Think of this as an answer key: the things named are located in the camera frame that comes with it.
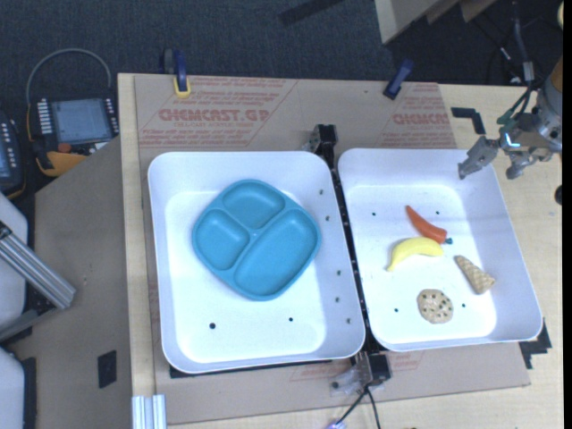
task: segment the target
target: red chili pepper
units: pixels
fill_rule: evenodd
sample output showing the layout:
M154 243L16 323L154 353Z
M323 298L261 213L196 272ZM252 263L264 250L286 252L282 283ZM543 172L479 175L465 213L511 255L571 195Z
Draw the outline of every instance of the red chili pepper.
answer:
M429 223L424 217L411 208L411 206L407 205L405 209L408 212L409 219L421 235L428 239L433 239L437 243L445 242L447 239L447 231Z

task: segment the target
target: cookie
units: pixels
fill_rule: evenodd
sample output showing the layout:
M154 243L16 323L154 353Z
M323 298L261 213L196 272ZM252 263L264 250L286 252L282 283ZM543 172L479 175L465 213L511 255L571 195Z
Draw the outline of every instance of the cookie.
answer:
M496 281L487 272L481 270L464 256L455 256L455 262L477 294L484 294Z
M441 290L422 290L417 296L421 316L431 324L447 323L453 317L453 304Z

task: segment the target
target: yellow banana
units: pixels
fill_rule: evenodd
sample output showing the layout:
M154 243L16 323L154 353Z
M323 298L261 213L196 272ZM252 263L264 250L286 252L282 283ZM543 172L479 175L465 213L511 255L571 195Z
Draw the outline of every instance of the yellow banana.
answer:
M435 240L426 237L415 237L413 239L403 240L393 248L391 252L391 263L387 267L388 272L392 272L402 260L415 254L423 254L426 256L442 256L443 248Z

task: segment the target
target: blue divided dish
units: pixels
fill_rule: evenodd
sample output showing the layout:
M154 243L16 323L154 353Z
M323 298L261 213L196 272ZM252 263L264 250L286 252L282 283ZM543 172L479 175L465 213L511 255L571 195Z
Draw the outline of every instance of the blue divided dish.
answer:
M258 180L226 188L192 232L203 264L254 300L274 299L286 291L312 262L321 240L304 208Z

